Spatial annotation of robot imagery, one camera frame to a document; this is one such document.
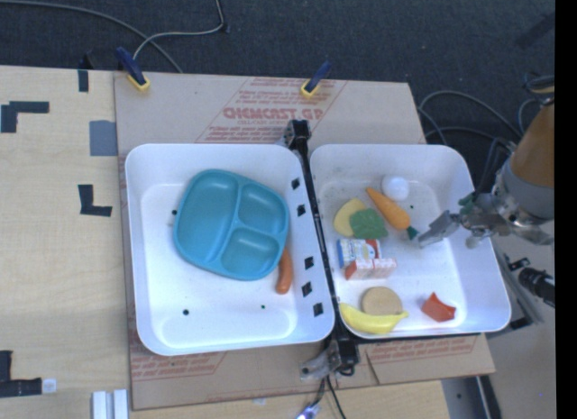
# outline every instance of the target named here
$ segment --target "white egg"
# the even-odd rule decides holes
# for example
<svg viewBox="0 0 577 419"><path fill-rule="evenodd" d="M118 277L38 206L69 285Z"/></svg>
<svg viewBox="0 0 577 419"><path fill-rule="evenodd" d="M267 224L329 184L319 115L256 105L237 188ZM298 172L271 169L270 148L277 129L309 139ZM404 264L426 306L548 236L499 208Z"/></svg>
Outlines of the white egg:
<svg viewBox="0 0 577 419"><path fill-rule="evenodd" d="M403 201L408 197L408 182L400 176L385 176L380 187L382 193L395 201Z"/></svg>

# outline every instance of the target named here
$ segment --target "white tray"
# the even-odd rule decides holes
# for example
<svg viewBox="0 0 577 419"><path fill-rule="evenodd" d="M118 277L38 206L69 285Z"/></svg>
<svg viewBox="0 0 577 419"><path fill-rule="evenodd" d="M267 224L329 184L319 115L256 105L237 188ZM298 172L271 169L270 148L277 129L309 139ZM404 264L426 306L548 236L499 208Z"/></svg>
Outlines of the white tray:
<svg viewBox="0 0 577 419"><path fill-rule="evenodd" d="M239 281L179 256L172 212L189 180L204 169L238 173L284 197L295 265L288 294L275 291L276 269ZM125 171L136 324L148 349L160 355L227 351L317 342L331 332L334 309L294 153L264 144L146 144L129 153Z"/></svg>
<svg viewBox="0 0 577 419"><path fill-rule="evenodd" d="M457 213L458 201L473 190L469 170L456 151L440 145L335 144L316 149L311 172L323 225L325 243L337 297L360 307L369 287L385 286L397 292L409 316L389 334L374 335L349 329L365 339L437 336L502 329L510 318L507 290L490 240L473 250L465 246L468 233L462 228L448 239L424 249L417 240L388 225L389 236L381 241L384 257L397 259L389 278L346 280L339 267L336 244L341 238L333 228L337 210L352 197L375 207L366 187L379 189L386 175L406 178L410 193L400 202L411 215L412 226L423 233L444 210ZM421 311L436 292L439 299L457 307L455 318L438 323Z"/></svg>

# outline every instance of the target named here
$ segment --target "yellow banana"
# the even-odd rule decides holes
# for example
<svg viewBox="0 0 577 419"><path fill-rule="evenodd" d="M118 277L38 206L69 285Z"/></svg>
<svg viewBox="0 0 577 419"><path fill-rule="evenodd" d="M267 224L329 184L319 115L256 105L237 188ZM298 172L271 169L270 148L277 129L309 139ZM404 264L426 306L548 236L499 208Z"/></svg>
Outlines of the yellow banana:
<svg viewBox="0 0 577 419"><path fill-rule="evenodd" d="M345 322L353 329L370 334L386 334L392 331L397 323L408 317L405 310L400 314L366 314L361 310L345 303L339 304L339 310Z"/></svg>

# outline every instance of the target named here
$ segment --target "wooden table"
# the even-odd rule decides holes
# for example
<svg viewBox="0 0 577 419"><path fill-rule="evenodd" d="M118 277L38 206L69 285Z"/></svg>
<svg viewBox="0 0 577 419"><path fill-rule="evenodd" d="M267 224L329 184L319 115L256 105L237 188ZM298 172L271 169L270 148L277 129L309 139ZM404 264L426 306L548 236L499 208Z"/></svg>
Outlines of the wooden table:
<svg viewBox="0 0 577 419"><path fill-rule="evenodd" d="M0 398L0 418L90 417L92 392L130 390L118 167L91 157L89 123L114 121L113 73L0 67L0 105L49 102L0 133L0 350L12 378L55 378L54 394ZM78 185L110 217L80 215ZM295 417L312 395L131 412L133 418ZM448 418L440 381L338 392L349 418ZM326 394L319 418L338 417Z"/></svg>

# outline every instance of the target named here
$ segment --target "cardboard box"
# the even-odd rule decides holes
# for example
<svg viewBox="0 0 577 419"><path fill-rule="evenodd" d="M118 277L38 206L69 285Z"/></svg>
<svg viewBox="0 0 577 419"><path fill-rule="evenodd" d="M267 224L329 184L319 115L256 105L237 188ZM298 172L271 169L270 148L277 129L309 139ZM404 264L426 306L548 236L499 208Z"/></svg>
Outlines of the cardboard box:
<svg viewBox="0 0 577 419"><path fill-rule="evenodd" d="M124 265L129 311L133 409L315 392L299 364L322 343L162 357L135 328L130 233L124 179L128 152L144 143L274 143L287 122L309 121L309 149L327 143L425 143L406 84L325 80L310 99L304 79L147 74L140 92L114 76ZM352 377L338 388L486 374L494 371L484 335L363 343Z"/></svg>

